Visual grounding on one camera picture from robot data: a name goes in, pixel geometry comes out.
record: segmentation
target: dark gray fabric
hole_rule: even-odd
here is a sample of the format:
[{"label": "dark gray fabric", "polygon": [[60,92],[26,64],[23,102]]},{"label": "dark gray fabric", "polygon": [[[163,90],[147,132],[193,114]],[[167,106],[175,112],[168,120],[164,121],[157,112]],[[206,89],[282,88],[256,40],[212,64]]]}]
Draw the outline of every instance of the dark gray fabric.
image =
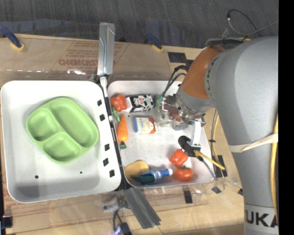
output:
[{"label": "dark gray fabric", "polygon": [[[150,32],[163,45],[203,47],[226,28],[229,9],[250,17],[257,28],[278,20],[279,0],[0,0],[0,27],[17,33],[98,39],[99,23],[114,23],[116,40],[142,43]],[[231,13],[237,31],[254,28],[237,12]],[[278,24],[251,38],[278,35]]]}]

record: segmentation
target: green plate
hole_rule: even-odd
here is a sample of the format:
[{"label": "green plate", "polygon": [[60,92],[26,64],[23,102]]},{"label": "green plate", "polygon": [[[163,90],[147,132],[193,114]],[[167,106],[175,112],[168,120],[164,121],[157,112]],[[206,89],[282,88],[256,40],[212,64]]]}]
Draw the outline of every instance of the green plate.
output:
[{"label": "green plate", "polygon": [[94,121],[68,97],[58,97],[36,109],[28,117],[26,129],[42,152],[59,164],[78,158],[99,140]]}]

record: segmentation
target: toy vegetable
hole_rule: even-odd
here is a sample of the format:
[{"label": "toy vegetable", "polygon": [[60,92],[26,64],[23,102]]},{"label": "toy vegetable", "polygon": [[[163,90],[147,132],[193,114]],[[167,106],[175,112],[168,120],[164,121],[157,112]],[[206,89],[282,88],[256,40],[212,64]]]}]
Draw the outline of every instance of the toy vegetable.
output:
[{"label": "toy vegetable", "polygon": [[194,173],[192,169],[187,168],[186,166],[183,166],[176,169],[174,176],[179,181],[188,182],[193,178]]},{"label": "toy vegetable", "polygon": [[170,162],[177,167],[184,164],[187,160],[188,156],[182,151],[182,149],[177,149],[170,158]]},{"label": "toy vegetable", "polygon": [[113,96],[110,99],[110,102],[117,112],[121,112],[127,109],[125,96],[121,94],[118,96]]},{"label": "toy vegetable", "polygon": [[128,139],[128,131],[127,131],[125,115],[122,115],[120,117],[120,122],[119,122],[118,130],[117,130],[117,136],[118,136],[118,141],[121,142],[120,148],[126,149],[125,142]]}]

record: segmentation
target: toy carrot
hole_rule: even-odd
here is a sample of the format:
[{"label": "toy carrot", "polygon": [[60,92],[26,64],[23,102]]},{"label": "toy carrot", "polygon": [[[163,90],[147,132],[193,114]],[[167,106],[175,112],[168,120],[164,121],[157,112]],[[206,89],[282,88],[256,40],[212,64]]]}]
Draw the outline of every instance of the toy carrot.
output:
[{"label": "toy carrot", "polygon": [[125,142],[128,139],[128,131],[127,131],[125,115],[122,115],[120,117],[120,122],[119,122],[118,130],[117,130],[117,136],[118,136],[118,141],[121,142],[120,148],[126,149]]}]

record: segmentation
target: small box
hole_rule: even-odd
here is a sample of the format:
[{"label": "small box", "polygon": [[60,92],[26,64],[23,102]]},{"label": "small box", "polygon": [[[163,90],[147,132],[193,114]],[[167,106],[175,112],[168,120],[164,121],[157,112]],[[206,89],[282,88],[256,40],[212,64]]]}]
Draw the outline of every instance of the small box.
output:
[{"label": "small box", "polygon": [[126,98],[127,109],[126,112],[144,112],[150,111],[154,102],[152,100],[152,96],[147,95],[136,95],[136,96],[128,96]]},{"label": "small box", "polygon": [[153,134],[157,132],[157,126],[151,117],[135,117],[133,119],[135,133],[138,134]]}]

